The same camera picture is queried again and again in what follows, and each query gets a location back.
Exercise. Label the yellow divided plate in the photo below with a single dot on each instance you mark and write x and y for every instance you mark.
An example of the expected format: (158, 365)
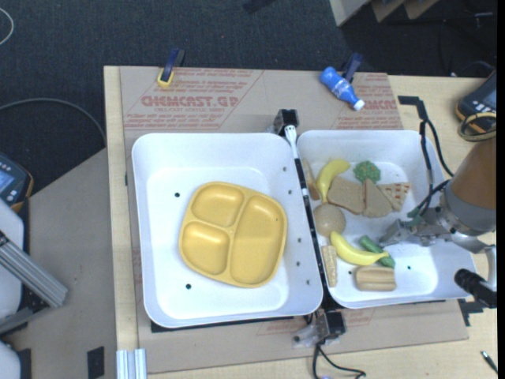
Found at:
(236, 235)

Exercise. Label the brown triangular bread slice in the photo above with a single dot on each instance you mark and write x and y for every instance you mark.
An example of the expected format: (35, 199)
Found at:
(375, 203)

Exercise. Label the tan crusted bread slice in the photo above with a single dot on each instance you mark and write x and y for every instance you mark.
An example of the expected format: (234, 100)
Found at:
(311, 182)

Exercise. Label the thin black and white rod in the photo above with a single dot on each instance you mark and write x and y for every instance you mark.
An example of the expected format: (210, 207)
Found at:
(304, 190)

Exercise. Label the pizza slice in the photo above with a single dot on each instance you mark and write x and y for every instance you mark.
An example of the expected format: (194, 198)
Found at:
(396, 194)

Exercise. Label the brown square bread slice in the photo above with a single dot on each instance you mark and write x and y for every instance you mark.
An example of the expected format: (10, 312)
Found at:
(345, 196)

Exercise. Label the brown cardboard board red print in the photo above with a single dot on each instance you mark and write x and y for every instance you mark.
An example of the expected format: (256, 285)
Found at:
(236, 101)

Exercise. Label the white plastic tray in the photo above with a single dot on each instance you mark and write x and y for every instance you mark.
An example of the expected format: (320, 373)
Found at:
(165, 231)
(414, 275)

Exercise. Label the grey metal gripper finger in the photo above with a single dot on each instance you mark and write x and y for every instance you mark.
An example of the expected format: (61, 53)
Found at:
(396, 237)
(402, 224)

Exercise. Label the yellow corn cob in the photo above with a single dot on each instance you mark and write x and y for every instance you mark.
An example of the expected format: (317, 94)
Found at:
(330, 265)

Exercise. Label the tan ridged bread loaf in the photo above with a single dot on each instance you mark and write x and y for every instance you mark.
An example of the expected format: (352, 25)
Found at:
(375, 278)

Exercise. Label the round tan bun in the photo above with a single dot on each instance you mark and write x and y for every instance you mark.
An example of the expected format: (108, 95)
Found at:
(329, 219)

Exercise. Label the green bean pod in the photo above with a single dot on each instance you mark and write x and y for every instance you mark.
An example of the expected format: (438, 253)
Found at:
(371, 245)

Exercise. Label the black cylinder on white bracket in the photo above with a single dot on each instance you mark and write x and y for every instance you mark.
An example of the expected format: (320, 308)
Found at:
(473, 282)

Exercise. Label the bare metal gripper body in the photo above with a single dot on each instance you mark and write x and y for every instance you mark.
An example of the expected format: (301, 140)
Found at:
(432, 227)

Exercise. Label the green broccoli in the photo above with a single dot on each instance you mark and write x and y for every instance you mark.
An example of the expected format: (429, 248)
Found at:
(367, 171)

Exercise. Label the black pen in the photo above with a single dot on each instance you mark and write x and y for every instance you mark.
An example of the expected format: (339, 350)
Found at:
(488, 361)

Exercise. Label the blue plastic bottle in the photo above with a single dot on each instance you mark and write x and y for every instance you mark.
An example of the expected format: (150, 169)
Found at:
(339, 87)

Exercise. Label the yellow banana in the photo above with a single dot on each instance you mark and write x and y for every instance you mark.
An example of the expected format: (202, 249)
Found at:
(329, 174)
(351, 253)

